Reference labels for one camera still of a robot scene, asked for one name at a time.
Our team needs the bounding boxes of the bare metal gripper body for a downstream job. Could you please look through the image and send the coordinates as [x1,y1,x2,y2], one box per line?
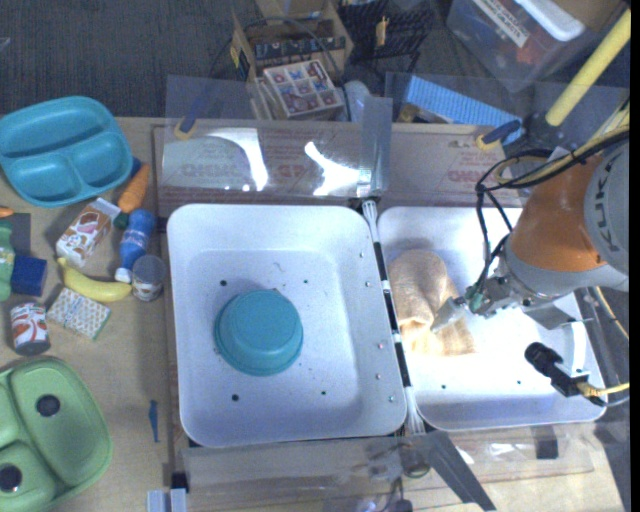
[469,273,540,320]

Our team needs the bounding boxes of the tan bread loaf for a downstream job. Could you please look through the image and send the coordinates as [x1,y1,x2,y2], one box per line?
[387,248,478,358]

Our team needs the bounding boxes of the white plastic tray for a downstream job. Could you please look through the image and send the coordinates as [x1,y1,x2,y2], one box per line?
[165,202,409,449]
[376,205,609,433]

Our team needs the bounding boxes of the teal bowl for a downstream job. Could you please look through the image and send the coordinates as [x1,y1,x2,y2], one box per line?
[213,288,306,378]

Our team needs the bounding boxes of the grey can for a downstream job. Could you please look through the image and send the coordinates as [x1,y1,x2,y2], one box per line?
[130,254,168,303]

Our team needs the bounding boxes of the blue bottle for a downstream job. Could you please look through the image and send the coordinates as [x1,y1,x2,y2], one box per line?
[114,208,158,285]

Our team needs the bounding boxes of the orange carrot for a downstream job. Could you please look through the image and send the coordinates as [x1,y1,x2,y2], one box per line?
[113,162,152,231]

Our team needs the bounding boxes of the yellow banana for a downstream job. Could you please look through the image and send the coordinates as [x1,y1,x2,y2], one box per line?
[56,256,134,303]

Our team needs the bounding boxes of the white patterned carton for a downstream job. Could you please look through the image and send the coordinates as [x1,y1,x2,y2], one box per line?
[55,196,123,270]

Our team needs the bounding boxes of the red and white can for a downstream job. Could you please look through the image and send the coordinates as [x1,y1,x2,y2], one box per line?
[9,301,52,358]

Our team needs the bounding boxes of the blue divided plate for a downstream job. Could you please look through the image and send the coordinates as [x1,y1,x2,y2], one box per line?
[0,95,134,209]

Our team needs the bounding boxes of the blue cube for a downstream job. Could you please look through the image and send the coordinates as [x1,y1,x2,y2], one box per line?
[10,254,49,298]

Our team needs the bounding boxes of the green divided plate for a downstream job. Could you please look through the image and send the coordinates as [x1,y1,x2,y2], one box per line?
[0,355,115,512]

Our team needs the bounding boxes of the green toy vegetable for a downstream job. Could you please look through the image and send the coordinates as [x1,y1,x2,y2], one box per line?
[0,219,17,302]

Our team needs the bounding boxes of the black cylinder on white bracket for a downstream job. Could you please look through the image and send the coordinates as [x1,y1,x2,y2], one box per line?
[523,319,595,399]

